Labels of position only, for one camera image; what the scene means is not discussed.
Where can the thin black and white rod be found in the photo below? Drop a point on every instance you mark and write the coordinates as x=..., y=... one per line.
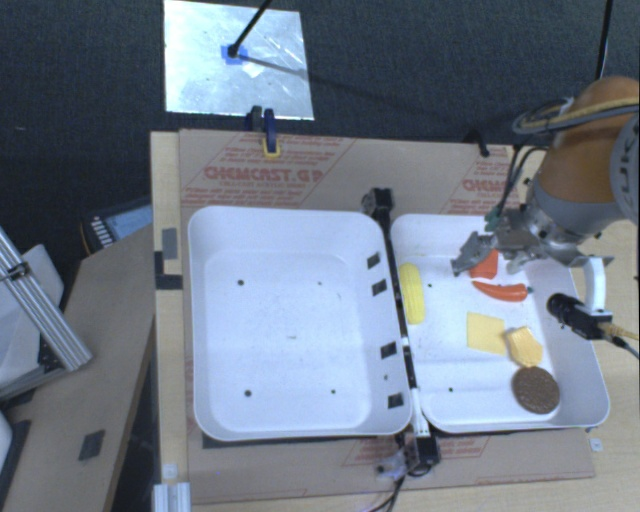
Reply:
x=400, y=310

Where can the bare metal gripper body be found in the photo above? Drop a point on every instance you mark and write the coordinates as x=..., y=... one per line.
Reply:
x=522, y=232

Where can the brown cardboard board red print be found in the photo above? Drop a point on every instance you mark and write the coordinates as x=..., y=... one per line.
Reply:
x=310, y=165

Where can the brown round biscuit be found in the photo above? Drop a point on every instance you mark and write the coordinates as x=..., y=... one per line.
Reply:
x=535, y=390

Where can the yellow corn cob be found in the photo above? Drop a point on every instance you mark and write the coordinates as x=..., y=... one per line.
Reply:
x=413, y=292

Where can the red chili pepper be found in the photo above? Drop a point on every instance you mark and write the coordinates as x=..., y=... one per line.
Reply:
x=502, y=291

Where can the white plastic tray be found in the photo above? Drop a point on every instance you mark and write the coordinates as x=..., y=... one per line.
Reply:
x=465, y=395
x=290, y=325

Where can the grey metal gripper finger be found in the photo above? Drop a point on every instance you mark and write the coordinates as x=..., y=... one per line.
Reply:
x=472, y=252
x=520, y=260

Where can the yellow cheese wedge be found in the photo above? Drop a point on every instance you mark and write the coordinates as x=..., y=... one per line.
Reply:
x=525, y=346

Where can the orange carrot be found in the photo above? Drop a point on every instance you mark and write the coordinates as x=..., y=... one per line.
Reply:
x=486, y=267

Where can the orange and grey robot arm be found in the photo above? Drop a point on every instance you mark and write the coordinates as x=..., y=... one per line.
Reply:
x=575, y=170

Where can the black cylinder on white bracket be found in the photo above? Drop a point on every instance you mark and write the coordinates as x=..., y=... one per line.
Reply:
x=575, y=312

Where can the yellow cheese slice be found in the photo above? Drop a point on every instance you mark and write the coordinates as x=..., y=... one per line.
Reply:
x=484, y=332

